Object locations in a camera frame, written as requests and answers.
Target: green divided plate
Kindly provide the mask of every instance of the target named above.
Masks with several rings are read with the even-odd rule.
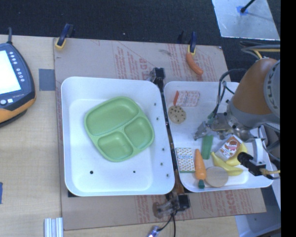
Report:
[[[84,128],[100,153],[110,161],[127,160],[147,148],[154,130],[142,109],[128,97],[115,97],[84,116]]]

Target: wooden table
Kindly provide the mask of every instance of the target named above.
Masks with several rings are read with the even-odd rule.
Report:
[[[7,35],[0,35],[0,43]],[[40,91],[39,69],[54,69],[53,38],[12,36],[28,63],[37,100],[26,114],[0,128],[0,237],[42,237],[45,218],[62,217],[55,91]],[[155,224],[64,231],[65,237],[146,236]],[[171,222],[159,234],[173,236]],[[176,221],[176,236],[239,236],[234,216]]]

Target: toy banana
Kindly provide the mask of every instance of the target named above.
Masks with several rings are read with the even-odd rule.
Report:
[[[241,169],[241,168],[233,167],[233,166],[226,164],[222,159],[220,159],[215,154],[215,152],[211,152],[211,155],[213,157],[214,165],[226,170],[228,173],[228,176],[238,176],[243,172],[243,169]]]
[[[245,152],[247,153],[247,147],[244,143],[241,143],[240,146],[237,148],[235,154],[233,156],[231,156],[227,161],[225,161],[226,164],[230,165],[230,166],[237,166],[240,164],[240,162],[238,161],[238,154],[240,154],[241,152]]]

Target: blue marker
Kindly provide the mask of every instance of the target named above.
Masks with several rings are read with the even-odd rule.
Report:
[[[238,6],[237,11],[240,13],[240,15],[247,15],[248,14],[248,10],[247,9],[243,10],[242,6]]]
[[[2,204],[3,182],[0,182],[0,204]]]

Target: white tray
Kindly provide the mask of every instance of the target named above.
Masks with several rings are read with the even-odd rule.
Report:
[[[136,156],[105,159],[85,131],[88,110],[113,97],[134,100],[155,132],[153,143]],[[173,164],[158,87],[150,81],[70,77],[61,86],[65,182],[81,197],[160,195],[174,186]]]
[[[228,88],[235,91],[238,83],[228,82]],[[169,120],[170,130],[173,138],[175,148],[192,148],[192,152],[195,149],[201,150],[202,139],[199,138],[196,141],[193,136],[197,131],[198,126],[207,120],[207,116],[213,111],[216,106],[216,98],[218,94],[218,82],[197,82],[197,81],[172,81],[165,85],[164,96],[166,100],[167,109],[173,106],[173,100],[177,90],[197,90],[200,92],[200,98],[197,106],[195,107],[182,107],[186,112],[186,120],[181,124],[176,124]],[[226,111],[226,100],[231,99],[232,94],[229,91],[225,91],[224,98],[220,104],[218,112],[223,113]],[[214,135],[212,151],[216,152],[221,145],[227,140],[220,140],[216,133]],[[266,151],[263,152],[263,161],[266,163],[266,168],[272,170],[272,166]],[[206,168],[214,166],[212,159],[204,160]],[[214,188],[207,185],[205,182],[205,188],[198,188],[198,180],[194,177],[193,173],[179,173],[180,180],[185,188],[192,192],[210,192],[221,190],[237,190],[247,188],[262,188],[268,187],[272,184],[272,180],[267,179],[264,176],[254,176],[249,173],[248,169],[242,165],[238,165],[244,169],[243,173],[239,176],[229,176],[228,182],[220,187]]]

